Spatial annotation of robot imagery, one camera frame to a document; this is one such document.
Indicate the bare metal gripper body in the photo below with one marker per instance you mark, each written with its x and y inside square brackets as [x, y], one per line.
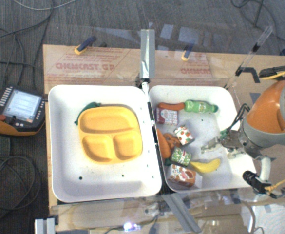
[232, 140]

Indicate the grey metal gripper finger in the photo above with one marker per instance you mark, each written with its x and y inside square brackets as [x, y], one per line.
[211, 144]
[233, 155]

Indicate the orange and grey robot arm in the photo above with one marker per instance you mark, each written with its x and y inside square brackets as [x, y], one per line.
[265, 113]

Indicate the white plastic tray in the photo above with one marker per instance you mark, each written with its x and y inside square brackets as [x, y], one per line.
[205, 128]
[103, 179]

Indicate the yellow banana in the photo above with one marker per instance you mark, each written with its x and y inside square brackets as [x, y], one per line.
[206, 166]

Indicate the white can with red fruit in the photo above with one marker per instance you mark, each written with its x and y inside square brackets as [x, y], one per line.
[184, 135]

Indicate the green can with apple print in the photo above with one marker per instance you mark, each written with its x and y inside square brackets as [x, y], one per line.
[180, 156]

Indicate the brown toy pretzel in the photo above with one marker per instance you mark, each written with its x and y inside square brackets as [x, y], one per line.
[172, 140]

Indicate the green plastic bottle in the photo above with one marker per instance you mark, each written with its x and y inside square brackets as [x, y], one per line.
[198, 106]

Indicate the orange and white carton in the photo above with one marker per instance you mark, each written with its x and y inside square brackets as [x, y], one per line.
[182, 175]

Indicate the orange toy carrot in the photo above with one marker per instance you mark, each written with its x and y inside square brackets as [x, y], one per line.
[163, 145]

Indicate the red and white packet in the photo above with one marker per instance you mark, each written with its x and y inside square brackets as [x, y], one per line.
[166, 116]

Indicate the orange toy sausage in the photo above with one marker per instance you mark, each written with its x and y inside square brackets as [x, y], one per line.
[171, 106]

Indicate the yellow divided plate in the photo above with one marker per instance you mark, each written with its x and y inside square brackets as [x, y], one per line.
[110, 133]

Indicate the dark green toy vegetable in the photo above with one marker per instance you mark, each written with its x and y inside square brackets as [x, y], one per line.
[89, 105]

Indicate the brown cardboard board, red print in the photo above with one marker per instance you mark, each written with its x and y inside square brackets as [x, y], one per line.
[96, 67]

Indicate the black cylinder on white bracket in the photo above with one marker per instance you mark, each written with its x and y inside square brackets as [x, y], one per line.
[255, 180]

